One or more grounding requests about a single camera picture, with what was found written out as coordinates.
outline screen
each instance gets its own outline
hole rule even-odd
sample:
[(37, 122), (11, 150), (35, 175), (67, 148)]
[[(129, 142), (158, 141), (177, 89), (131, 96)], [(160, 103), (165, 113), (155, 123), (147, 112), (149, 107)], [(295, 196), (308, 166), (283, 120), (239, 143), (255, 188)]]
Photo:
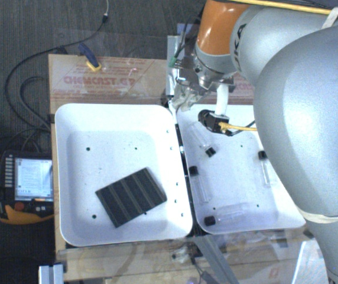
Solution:
[(52, 160), (15, 159), (15, 200), (53, 201)]

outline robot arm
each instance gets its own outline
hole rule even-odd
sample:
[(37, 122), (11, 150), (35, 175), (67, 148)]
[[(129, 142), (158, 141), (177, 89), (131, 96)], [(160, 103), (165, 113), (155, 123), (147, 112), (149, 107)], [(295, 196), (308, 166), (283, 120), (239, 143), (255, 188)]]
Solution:
[(254, 85), (262, 144), (318, 241), (330, 283), (338, 283), (338, 16), (324, 28), (326, 18), (207, 0), (186, 68), (190, 83), (176, 90), (193, 94), (178, 108), (217, 91), (215, 112), (199, 120), (226, 133), (218, 123), (228, 122), (223, 106), (233, 75)]

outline black rectangular object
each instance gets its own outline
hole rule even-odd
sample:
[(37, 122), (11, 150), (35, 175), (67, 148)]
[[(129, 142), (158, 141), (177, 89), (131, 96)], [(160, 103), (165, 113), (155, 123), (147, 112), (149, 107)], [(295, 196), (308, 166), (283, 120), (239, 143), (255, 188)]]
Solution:
[(147, 168), (99, 189), (96, 195), (115, 227), (167, 200)]

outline dark floor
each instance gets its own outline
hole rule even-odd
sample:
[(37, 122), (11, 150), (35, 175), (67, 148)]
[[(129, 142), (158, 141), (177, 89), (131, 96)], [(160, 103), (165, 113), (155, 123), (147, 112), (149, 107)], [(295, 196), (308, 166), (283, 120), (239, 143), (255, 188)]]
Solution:
[[(311, 1), (330, 7), (338, 5), (338, 0)], [(135, 35), (135, 41), (151, 39), (151, 45), (129, 56), (165, 59), (166, 36), (176, 34), (177, 24), (198, 14), (203, 4), (204, 0), (109, 0), (109, 20), (99, 36), (102, 39), (117, 39), (118, 36), (128, 39)], [(91, 35), (100, 26), (105, 9), (105, 0), (0, 0), (0, 137), (31, 128), (7, 103), (5, 82), (11, 70), (28, 56)], [(97, 35), (92, 41), (98, 43)], [(115, 44), (102, 43), (104, 47), (98, 47), (102, 54), (111, 51), (108, 48)], [(78, 54), (76, 46), (68, 47), (67, 51)], [(113, 54), (118, 56), (126, 52), (129, 52), (127, 47)], [(14, 109), (28, 122), (39, 125), (17, 100), (20, 84), (30, 76), (46, 79), (26, 85), (24, 95), (34, 110), (47, 115), (47, 54), (23, 63), (7, 82), (7, 94)], [(41, 133), (36, 137), (42, 151), (50, 151), (49, 134)], [(0, 150), (8, 140), (0, 140)], [(19, 138), (11, 143), (11, 147), (20, 149), (22, 143), (23, 139)], [(25, 226), (0, 222), (0, 284), (37, 283), (37, 266), (53, 261), (52, 220)]]

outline black cap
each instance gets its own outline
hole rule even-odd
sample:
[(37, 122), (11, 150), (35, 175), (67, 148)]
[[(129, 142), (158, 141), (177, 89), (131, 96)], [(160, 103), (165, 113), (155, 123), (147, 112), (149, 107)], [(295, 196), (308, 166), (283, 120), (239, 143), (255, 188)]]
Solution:
[(189, 172), (190, 176), (197, 176), (197, 175), (199, 175), (198, 167), (196, 167), (196, 166), (190, 166), (188, 169), (189, 169), (188, 172)]
[(209, 149), (206, 150), (206, 154), (209, 157), (212, 157), (214, 154), (216, 154), (216, 151), (215, 151), (215, 149), (213, 149), (212, 147), (210, 147)]
[(266, 152), (264, 150), (261, 150), (258, 152), (258, 159), (259, 160), (264, 160), (264, 159), (267, 159), (268, 156), (266, 155)]
[(213, 215), (204, 218), (205, 226), (212, 226), (216, 224), (216, 219)]

